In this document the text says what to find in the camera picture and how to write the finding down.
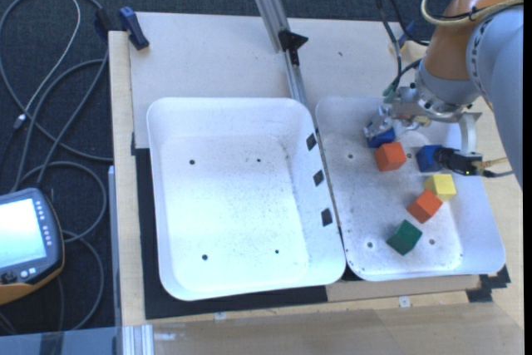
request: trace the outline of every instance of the green block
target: green block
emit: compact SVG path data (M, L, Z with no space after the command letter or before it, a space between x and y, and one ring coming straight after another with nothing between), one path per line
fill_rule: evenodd
M414 248L423 233L408 220L403 220L397 229L386 242L394 250L403 256Z

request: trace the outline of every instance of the blue clamp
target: blue clamp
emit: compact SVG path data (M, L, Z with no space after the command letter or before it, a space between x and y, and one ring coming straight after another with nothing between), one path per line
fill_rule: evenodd
M130 41L135 46L136 50L144 49L150 45L148 39L145 38L144 33L140 29L139 20L136 13L128 6L121 8L118 14L122 23L122 28L130 33Z

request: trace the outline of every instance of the black clip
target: black clip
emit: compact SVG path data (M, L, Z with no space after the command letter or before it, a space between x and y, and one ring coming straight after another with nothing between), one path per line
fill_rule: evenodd
M118 30L118 27L113 24L106 10L101 7L96 11L96 17L94 19L94 27L101 39L107 43L109 32Z
M283 52L286 52L288 49L292 65L299 67L298 49L307 42L308 37L300 36L285 29L279 32L278 37Z
M125 6L121 8L118 16L120 17L122 28L130 33L130 41L137 51L150 45L148 39L145 38L144 33L140 29L139 20L133 9Z

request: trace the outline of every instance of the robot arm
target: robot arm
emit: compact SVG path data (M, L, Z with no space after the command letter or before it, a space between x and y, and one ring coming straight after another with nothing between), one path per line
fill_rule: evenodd
M368 141L430 121L457 122L479 96L492 107L508 160L523 187L523 0L451 0L415 83L398 87L364 129Z

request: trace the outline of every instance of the white tray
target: white tray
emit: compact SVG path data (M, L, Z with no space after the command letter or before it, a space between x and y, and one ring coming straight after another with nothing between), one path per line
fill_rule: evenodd
M197 300L330 284L345 256L309 111L162 98L147 113L160 279Z
M328 97L316 108L350 269L369 281L499 271L505 249L479 176L453 173L456 195L424 224L406 211L431 175L419 171L418 149L436 144L460 149L460 127L432 122L399 136L409 158L400 169L381 172L363 133L381 104L382 98ZM404 219L423 234L403 256L386 240Z

